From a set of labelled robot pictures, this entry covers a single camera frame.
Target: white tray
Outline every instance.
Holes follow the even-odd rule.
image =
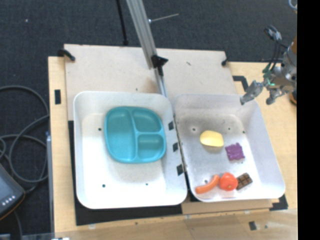
[[[177,131],[193,195],[202,202],[276,199],[285,183],[259,108],[253,100],[241,105],[238,95],[181,95],[174,102]],[[223,135],[224,147],[200,143],[200,134],[212,130]],[[245,159],[230,162],[226,146],[239,143]],[[213,175],[248,173],[253,183],[233,191],[218,186],[197,194],[195,188]]]
[[[126,164],[108,154],[104,137],[106,113],[115,107],[153,110],[165,129],[166,153],[158,161]],[[170,101],[155,93],[84,91],[74,99],[74,146],[76,194],[90,209],[170,206],[187,197],[183,163]]]

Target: brown chocolate bar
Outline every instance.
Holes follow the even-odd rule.
[[[253,182],[252,178],[250,178],[249,174],[246,172],[244,174],[240,175],[239,177],[237,177],[236,179],[238,180],[238,186],[236,187],[236,190],[240,190],[243,187],[245,187]]]

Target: robotic claw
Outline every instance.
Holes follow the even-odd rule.
[[[296,13],[298,13],[298,4],[293,6],[292,0],[289,0],[289,5]],[[283,54],[281,65],[276,66],[279,59],[281,59],[279,58],[280,49],[281,46],[283,46],[281,44],[281,34],[272,25],[266,27],[264,32],[271,40],[274,41],[273,56],[268,65],[262,71],[263,82],[256,82],[254,80],[245,90],[245,95],[240,98],[242,105],[257,97],[263,91],[264,87],[266,87],[270,92],[270,96],[266,100],[268,105],[274,103],[276,98],[286,93],[297,92],[297,35],[295,36],[292,44]]]

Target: light wood surface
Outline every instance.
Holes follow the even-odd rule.
[[[245,76],[248,83],[253,79],[257,81],[262,78],[261,71],[264,68],[263,63],[229,63],[228,68],[233,76]],[[76,226],[75,207],[73,197],[73,182],[71,171],[71,159],[69,149],[69,133],[68,133],[68,115],[67,115],[67,95],[66,95],[66,77],[65,77],[65,59],[62,57],[48,58],[49,71],[49,97],[50,97],[50,123],[51,123],[51,138],[52,138],[52,166],[53,166],[53,200],[54,200],[54,223],[55,232],[71,232],[71,231],[87,231],[89,228],[96,230],[110,229],[114,227],[134,227],[138,225],[152,225],[159,223],[170,223],[173,225],[177,223],[177,227],[183,223],[186,218],[185,215],[168,216],[150,219],[133,219],[122,220],[107,223],[99,223],[96,225]],[[238,93],[243,93],[243,88],[239,82],[235,83]],[[55,102],[54,90],[61,90],[61,104],[52,105]],[[297,200],[297,108],[293,105],[289,97],[283,96],[279,98],[273,105],[266,105],[265,100],[268,97],[266,90],[256,99],[260,105],[263,118],[270,136],[274,152],[277,156],[278,163],[286,184],[285,196],[290,209],[298,207]],[[271,205],[271,201],[266,200],[264,203],[259,203],[256,207],[257,211],[264,211]],[[184,208],[184,213],[195,213],[198,211],[203,214],[194,214],[193,218],[201,217],[216,217],[221,215],[244,215],[248,211],[238,210],[233,211],[232,206],[223,208],[216,213],[208,212],[206,209],[197,207],[192,204]]]

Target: yellow object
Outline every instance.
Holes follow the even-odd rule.
[[[221,133],[213,130],[205,130],[200,135],[200,142],[203,145],[211,147],[222,147],[224,145],[224,137]]]

